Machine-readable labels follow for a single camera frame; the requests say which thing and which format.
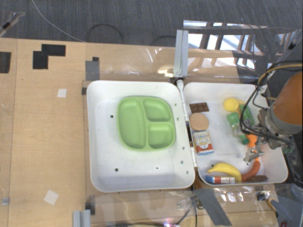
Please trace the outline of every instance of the lemon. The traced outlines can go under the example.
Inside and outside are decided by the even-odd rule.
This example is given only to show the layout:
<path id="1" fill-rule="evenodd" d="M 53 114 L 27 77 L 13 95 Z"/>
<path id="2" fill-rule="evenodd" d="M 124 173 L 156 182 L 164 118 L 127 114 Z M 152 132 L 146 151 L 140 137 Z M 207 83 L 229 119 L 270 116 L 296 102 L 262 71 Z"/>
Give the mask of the lemon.
<path id="1" fill-rule="evenodd" d="M 230 112 L 236 111 L 237 108 L 239 107 L 239 102 L 237 99 L 230 97 L 227 98 L 224 103 L 223 103 L 223 107 Z"/>

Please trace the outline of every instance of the sausage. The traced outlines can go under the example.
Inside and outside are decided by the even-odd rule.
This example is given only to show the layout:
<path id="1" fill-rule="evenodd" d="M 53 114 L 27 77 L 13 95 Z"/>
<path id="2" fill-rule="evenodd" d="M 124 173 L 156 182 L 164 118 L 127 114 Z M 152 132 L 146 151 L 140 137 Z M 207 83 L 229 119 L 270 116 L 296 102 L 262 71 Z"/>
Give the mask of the sausage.
<path id="1" fill-rule="evenodd" d="M 242 175 L 242 181 L 245 182 L 247 181 L 249 178 L 253 177 L 254 175 L 256 175 L 260 169 L 260 162 L 259 161 L 255 161 L 254 165 L 252 166 L 251 170 L 245 174 Z"/>

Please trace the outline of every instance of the wooden surface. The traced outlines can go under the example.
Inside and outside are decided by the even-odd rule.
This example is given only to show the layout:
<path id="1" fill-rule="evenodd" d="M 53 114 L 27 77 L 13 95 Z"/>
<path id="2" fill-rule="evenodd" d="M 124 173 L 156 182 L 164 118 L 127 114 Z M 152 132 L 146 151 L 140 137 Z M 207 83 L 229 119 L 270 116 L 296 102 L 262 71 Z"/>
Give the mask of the wooden surface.
<path id="1" fill-rule="evenodd" d="M 41 44 L 64 44 L 66 56 L 49 57 L 48 70 L 33 70 L 33 51 L 40 51 Z M 183 212 L 177 210 L 176 200 L 182 199 L 178 192 L 106 195 L 87 184 L 90 178 L 85 173 L 87 122 L 81 95 L 85 61 L 99 57 L 103 79 L 124 78 L 129 72 L 133 79 L 139 78 L 136 73 L 148 79 L 159 69 L 172 66 L 172 48 L 0 39 L 0 51 L 12 52 L 12 65 L 17 65 L 17 70 L 14 67 L 9 74 L 0 74 L 0 88 L 8 90 L 0 92 L 0 100 L 9 105 L 1 108 L 0 117 L 13 115 L 13 121 L 0 125 L 1 132 L 6 129 L 8 133 L 0 134 L 0 142 L 5 142 L 0 148 L 0 197 L 10 197 L 9 207 L 0 206 L 0 226 L 71 226 L 72 212 L 84 210 L 86 196 L 90 195 L 103 211 L 103 219 L 96 222 L 150 221 L 161 214 L 176 219 L 182 216 Z M 66 98 L 57 97 L 59 89 L 67 89 Z M 44 201 L 49 190 L 59 195 L 54 205 Z M 272 185 L 269 191 L 275 198 Z M 235 226 L 243 226 L 242 220 L 247 226 L 252 221 L 258 223 L 253 226 L 261 226 L 264 221 L 275 220 L 273 211 L 265 202 L 256 201 L 254 192 L 244 202 L 221 204 Z M 199 223 L 212 226 L 205 210 L 199 215 Z M 192 226 L 193 220 L 188 217 L 182 226 Z"/>

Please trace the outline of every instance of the yellow banana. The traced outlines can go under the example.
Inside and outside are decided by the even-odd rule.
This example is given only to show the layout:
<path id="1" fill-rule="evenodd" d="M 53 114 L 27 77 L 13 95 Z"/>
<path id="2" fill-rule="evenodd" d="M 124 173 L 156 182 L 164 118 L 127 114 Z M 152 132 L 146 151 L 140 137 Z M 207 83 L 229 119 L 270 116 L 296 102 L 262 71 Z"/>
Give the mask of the yellow banana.
<path id="1" fill-rule="evenodd" d="M 233 176 L 238 182 L 242 181 L 242 176 L 241 173 L 238 171 L 238 169 L 224 162 L 217 163 L 216 165 L 213 166 L 213 168 L 209 169 L 207 172 L 208 173 L 224 172 L 227 173 L 228 175 Z"/>

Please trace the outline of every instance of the wooden table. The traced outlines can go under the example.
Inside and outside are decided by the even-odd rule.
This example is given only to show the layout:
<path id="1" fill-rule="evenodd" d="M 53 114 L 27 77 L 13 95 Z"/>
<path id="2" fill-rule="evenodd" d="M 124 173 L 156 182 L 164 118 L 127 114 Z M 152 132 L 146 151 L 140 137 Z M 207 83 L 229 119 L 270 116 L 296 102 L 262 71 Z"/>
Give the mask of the wooden table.
<path id="1" fill-rule="evenodd" d="M 33 51 L 40 51 L 42 44 L 66 45 L 66 56 L 49 56 L 48 70 L 34 70 Z M 10 198 L 9 205 L 0 205 L 0 226 L 71 226 L 72 212 L 85 208 L 90 182 L 85 172 L 81 94 L 85 61 L 99 57 L 102 79 L 125 79 L 131 71 L 130 80 L 166 81 L 157 73 L 172 67 L 174 49 L 0 38 L 0 52 L 12 53 L 10 72 L 0 74 L 0 198 Z M 197 56 L 202 52 L 190 53 Z M 210 77 L 204 81 L 211 81 L 212 73 L 218 71 L 208 73 Z M 227 73 L 236 75 L 236 69 Z M 58 97 L 59 89 L 67 90 L 66 97 Z M 49 190 L 58 194 L 54 205 L 44 201 Z M 276 198 L 273 185 L 266 185 L 264 190 Z M 101 207 L 113 210 L 113 216 L 120 218 L 156 219 L 157 212 L 163 212 L 162 208 L 173 202 L 166 199 L 165 191 L 142 192 L 137 196 L 140 194 L 149 194 L 148 207 L 139 197 L 119 203 L 123 207 L 120 210 L 111 201 Z M 274 212 L 264 201 L 251 198 L 222 204 L 233 226 L 277 226 Z M 149 215 L 145 207 L 154 213 Z M 199 223 L 213 226 L 205 210 L 198 214 Z M 182 226 L 194 226 L 194 221 L 194 217 L 188 217 Z"/>

